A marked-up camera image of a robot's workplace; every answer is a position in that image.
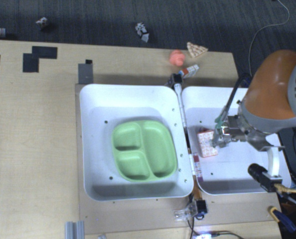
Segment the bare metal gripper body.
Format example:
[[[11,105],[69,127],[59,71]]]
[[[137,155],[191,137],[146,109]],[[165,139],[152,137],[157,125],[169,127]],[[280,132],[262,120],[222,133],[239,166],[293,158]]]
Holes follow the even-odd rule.
[[[248,124],[246,119],[240,115],[228,116],[221,126],[221,136],[231,135],[231,142],[247,142],[257,151],[268,151],[274,147],[266,137],[269,133],[264,133]]]

